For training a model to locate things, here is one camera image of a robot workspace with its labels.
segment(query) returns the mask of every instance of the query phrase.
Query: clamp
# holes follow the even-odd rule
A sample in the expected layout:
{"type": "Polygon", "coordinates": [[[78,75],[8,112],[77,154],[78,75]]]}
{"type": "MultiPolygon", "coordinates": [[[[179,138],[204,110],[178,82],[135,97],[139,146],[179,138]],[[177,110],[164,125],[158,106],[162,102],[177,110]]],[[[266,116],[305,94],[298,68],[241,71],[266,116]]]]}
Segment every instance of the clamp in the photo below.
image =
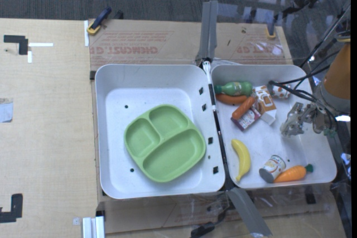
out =
{"type": "Polygon", "coordinates": [[[112,12],[112,8],[111,7],[107,7],[106,9],[104,9],[99,16],[93,20],[87,28],[87,32],[89,35],[95,35],[99,29],[100,29],[100,25],[102,24],[102,21],[108,18],[108,15],[112,12]]]}

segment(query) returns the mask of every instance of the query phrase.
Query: banana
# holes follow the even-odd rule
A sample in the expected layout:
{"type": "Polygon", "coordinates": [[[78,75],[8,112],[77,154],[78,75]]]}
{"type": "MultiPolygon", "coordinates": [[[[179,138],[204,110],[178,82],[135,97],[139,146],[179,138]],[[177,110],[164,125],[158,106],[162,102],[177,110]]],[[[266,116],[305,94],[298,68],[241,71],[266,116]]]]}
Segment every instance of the banana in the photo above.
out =
{"type": "Polygon", "coordinates": [[[250,154],[247,146],[242,141],[232,139],[231,144],[239,157],[239,172],[235,178],[239,182],[242,176],[250,170],[250,154]]]}

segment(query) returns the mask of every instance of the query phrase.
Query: carrot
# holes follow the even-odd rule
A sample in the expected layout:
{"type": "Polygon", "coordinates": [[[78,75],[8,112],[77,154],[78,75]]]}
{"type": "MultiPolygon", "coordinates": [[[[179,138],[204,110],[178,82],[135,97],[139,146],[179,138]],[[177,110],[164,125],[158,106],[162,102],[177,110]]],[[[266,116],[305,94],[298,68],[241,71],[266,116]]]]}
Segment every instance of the carrot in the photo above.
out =
{"type": "Polygon", "coordinates": [[[249,108],[253,106],[254,102],[255,98],[249,96],[240,106],[238,106],[235,111],[233,111],[232,118],[238,120],[244,113],[248,111],[249,108]]]}
{"type": "Polygon", "coordinates": [[[246,95],[239,95],[239,96],[231,96],[228,94],[220,93],[216,94],[216,99],[225,104],[241,104],[243,103],[248,97],[246,95]]]}
{"type": "Polygon", "coordinates": [[[307,172],[313,172],[313,167],[311,164],[307,166],[296,165],[282,172],[274,182],[290,182],[290,181],[298,181],[305,177],[307,172]]]}

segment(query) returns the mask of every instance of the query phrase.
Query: green divided tray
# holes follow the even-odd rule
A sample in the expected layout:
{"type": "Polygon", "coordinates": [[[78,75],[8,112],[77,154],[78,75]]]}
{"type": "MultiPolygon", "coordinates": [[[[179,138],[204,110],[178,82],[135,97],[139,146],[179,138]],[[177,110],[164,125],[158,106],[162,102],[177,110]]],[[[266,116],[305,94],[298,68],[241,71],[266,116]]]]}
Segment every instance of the green divided tray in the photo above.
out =
{"type": "Polygon", "coordinates": [[[152,108],[132,121],[125,129],[124,143],[139,168],[155,182],[179,177],[206,152],[197,127],[169,104],[152,108]]]}

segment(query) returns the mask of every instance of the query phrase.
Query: sausage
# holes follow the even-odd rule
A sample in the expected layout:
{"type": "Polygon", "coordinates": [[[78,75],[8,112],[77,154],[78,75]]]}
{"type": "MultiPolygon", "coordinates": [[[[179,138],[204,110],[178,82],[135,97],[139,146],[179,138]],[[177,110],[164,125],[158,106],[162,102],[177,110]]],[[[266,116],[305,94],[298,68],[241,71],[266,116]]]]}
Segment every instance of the sausage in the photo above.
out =
{"type": "Polygon", "coordinates": [[[233,111],[232,113],[232,118],[235,120],[238,120],[244,113],[248,111],[249,108],[253,106],[255,103],[255,98],[252,96],[249,96],[238,108],[233,111]]]}
{"type": "Polygon", "coordinates": [[[241,104],[247,98],[248,97],[246,95],[231,96],[224,93],[216,94],[216,99],[225,104],[241,104]]]}

